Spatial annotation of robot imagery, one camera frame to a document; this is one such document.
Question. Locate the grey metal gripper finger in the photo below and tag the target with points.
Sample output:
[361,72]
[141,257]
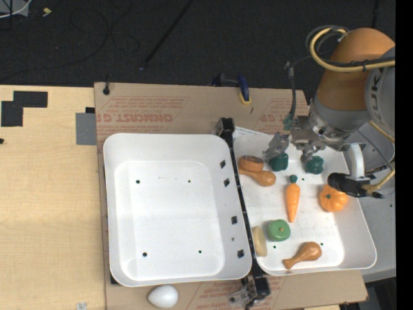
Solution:
[277,145]
[309,155]

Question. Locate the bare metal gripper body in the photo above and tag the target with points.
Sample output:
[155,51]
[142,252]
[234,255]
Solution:
[308,134]

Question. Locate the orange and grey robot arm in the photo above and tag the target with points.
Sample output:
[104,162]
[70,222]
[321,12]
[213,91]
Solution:
[351,76]

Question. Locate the green bell pepper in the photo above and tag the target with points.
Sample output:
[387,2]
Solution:
[280,163]

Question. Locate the white paper label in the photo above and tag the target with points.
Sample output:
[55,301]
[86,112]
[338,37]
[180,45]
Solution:
[250,131]

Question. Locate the orange carrot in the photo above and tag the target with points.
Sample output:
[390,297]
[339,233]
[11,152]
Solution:
[293,197]

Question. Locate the orange pumpkin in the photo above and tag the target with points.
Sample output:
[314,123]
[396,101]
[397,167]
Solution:
[332,200]

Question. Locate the thin black rod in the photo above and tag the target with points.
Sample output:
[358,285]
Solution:
[240,192]

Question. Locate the white plastic tray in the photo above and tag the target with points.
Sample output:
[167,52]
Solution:
[171,212]
[314,234]

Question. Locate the green round vegetable slice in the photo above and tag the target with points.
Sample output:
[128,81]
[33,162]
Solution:
[278,230]

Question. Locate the brown cardboard board red print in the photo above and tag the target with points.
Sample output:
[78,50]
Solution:
[193,113]

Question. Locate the beige round disc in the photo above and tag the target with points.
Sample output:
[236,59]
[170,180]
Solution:
[259,241]

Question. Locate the brown chicken drumstick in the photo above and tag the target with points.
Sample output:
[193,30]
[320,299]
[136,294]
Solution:
[306,253]

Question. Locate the white egg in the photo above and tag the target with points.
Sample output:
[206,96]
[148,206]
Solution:
[164,296]

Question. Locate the black cylinder on white bracket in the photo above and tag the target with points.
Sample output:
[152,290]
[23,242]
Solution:
[346,183]

